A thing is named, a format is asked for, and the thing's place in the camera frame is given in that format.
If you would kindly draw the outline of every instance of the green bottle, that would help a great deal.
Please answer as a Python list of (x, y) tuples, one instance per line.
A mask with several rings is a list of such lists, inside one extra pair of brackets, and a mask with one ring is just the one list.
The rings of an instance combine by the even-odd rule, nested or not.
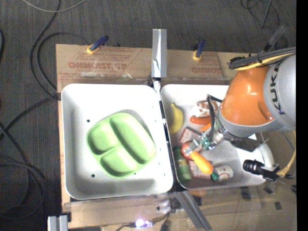
[(192, 175), (190, 174), (186, 158), (181, 153), (181, 148), (179, 146), (173, 147), (173, 154), (180, 183), (189, 182), (192, 179)]

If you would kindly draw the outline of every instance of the yellow banana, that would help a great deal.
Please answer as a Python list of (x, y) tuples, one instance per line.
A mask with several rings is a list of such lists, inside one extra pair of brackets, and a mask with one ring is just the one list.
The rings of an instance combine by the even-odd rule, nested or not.
[(183, 125), (183, 112), (174, 103), (171, 104), (171, 108), (173, 110), (173, 122), (169, 127), (169, 132), (175, 134)]

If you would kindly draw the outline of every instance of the green food tray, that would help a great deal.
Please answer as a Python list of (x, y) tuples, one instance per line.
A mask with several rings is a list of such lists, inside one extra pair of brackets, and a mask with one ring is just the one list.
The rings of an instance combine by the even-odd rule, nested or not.
[(128, 113), (116, 113), (99, 121), (90, 128), (86, 138), (97, 162), (112, 178), (135, 174), (156, 155), (151, 136)]

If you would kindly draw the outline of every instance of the yellow cable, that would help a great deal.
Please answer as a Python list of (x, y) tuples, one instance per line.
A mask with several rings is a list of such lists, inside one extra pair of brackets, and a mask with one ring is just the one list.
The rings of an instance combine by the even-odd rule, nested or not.
[(288, 165), (277, 172), (277, 175), (279, 175), (280, 177), (285, 177), (285, 175), (288, 173), (288, 171), (289, 171), (289, 169), (290, 169), (290, 167), (291, 167), (291, 165), (294, 162), (295, 157), (296, 157), (296, 130), (294, 130), (293, 133), (294, 133), (294, 136), (295, 136), (295, 150), (294, 150), (293, 156), (292, 156), (290, 162), (288, 163)]
[(287, 56), (287, 55), (290, 55), (290, 54), (293, 54), (293, 53), (270, 57), (270, 58), (264, 59), (261, 63), (255, 63), (255, 64), (247, 65), (245, 67), (235, 68), (235, 70), (246, 70), (246, 69), (250, 69), (250, 68), (254, 68), (254, 67), (259, 67), (259, 66), (262, 66), (262, 65), (264, 65), (264, 64), (266, 64), (270, 61), (276, 60), (278, 58), (281, 58), (281, 57), (284, 57), (284, 56)]

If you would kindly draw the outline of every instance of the metal rod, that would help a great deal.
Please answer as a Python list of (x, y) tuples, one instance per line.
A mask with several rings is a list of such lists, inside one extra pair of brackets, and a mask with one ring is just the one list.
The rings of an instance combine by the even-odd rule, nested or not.
[(269, 4), (268, 4), (268, 7), (267, 7), (267, 9), (266, 9), (265, 15), (264, 15), (264, 17), (263, 17), (263, 21), (262, 21), (262, 24), (261, 24), (261, 28), (263, 28), (264, 23), (265, 23), (265, 20), (266, 20), (266, 18), (267, 18), (267, 16), (268, 16), (268, 13), (269, 13), (269, 10), (270, 10), (271, 2), (272, 2), (272, 0), (269, 0)]
[(193, 196), (188, 191), (175, 192), (172, 195), (177, 198), (196, 229), (212, 230), (211, 225), (208, 223)]

